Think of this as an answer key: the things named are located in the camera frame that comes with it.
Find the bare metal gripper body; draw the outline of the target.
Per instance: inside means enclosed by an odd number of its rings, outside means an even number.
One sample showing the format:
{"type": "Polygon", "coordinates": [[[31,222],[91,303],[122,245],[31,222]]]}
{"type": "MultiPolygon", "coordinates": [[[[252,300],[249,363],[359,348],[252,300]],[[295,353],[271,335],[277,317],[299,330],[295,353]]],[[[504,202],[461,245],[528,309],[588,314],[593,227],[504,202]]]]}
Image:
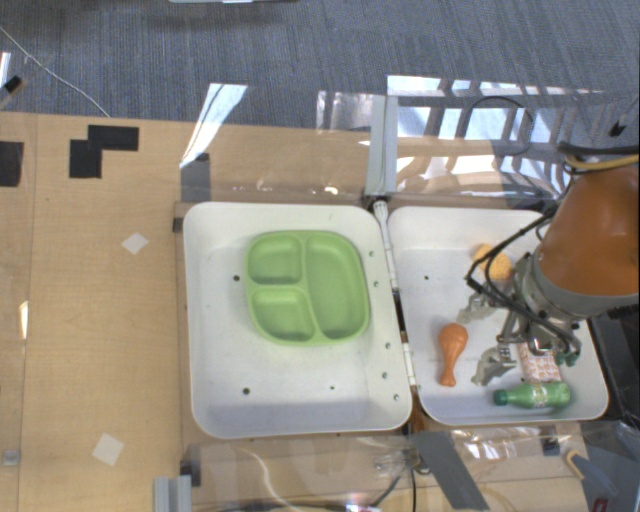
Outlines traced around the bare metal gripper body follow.
{"type": "Polygon", "coordinates": [[[496,285],[495,303],[508,311],[496,336],[499,347],[525,345],[531,352],[581,352],[574,326],[579,321],[543,293],[534,273],[534,255],[526,253],[507,285],[496,285]]]}

